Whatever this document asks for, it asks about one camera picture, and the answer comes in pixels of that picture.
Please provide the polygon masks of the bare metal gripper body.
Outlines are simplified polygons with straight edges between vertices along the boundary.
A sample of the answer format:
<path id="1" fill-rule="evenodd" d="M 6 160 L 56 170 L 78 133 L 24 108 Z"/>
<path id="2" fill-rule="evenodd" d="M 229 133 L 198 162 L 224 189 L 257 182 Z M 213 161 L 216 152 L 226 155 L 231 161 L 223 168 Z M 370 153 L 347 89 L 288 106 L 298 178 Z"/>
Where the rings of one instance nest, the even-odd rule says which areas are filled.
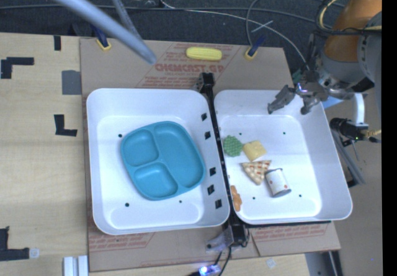
<path id="1" fill-rule="evenodd" d="M 347 82 L 335 78 L 325 71 L 305 71 L 295 86 L 295 92 L 302 98 L 325 102 L 330 98 L 350 99 L 354 90 Z"/>

